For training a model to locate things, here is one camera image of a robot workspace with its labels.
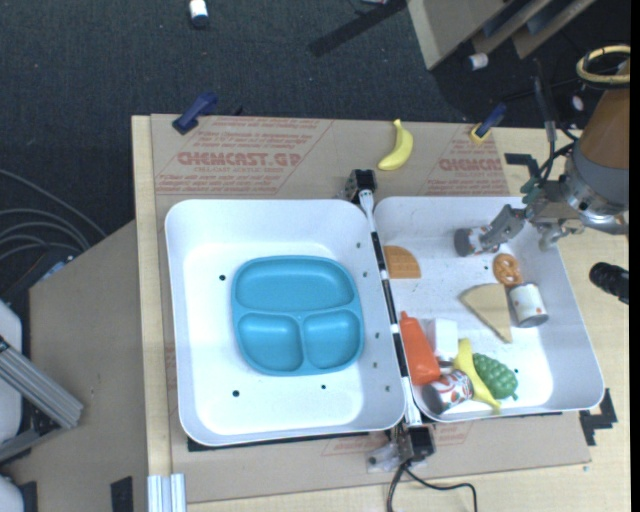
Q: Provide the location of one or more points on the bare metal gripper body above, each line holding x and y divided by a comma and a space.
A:
555, 207

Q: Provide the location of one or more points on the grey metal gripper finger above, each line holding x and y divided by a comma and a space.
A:
550, 239
502, 225

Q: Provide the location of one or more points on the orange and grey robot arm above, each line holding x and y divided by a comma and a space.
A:
605, 130

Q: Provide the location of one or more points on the small grey can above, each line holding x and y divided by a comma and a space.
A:
467, 241

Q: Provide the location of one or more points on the orange pretzel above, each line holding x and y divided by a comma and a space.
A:
507, 270

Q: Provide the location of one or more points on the beige triangular bread slice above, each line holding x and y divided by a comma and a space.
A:
490, 305

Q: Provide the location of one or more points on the brown waffle biscuit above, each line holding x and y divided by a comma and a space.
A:
401, 262

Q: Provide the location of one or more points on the white plastic tray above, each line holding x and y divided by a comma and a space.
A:
560, 350
210, 310

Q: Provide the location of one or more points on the white carton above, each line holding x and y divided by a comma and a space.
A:
445, 335

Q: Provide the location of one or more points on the yellow banana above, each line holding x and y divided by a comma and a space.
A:
398, 150
465, 362

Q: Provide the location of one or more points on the thin black and white rod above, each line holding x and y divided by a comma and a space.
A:
386, 290

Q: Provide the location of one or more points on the green grapes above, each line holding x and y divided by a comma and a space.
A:
495, 377

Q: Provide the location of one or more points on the orange bottle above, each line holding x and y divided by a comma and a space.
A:
419, 350

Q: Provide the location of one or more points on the small white bottle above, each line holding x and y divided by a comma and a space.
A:
478, 60
198, 11

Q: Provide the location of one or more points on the white can with red print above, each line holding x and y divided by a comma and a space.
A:
450, 392

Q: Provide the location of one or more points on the blue divided plate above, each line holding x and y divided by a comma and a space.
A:
295, 315

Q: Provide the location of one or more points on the brown cardboard board red print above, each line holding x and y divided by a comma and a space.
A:
260, 160

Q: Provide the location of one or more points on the black cylinder on white bracket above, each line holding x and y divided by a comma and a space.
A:
610, 280

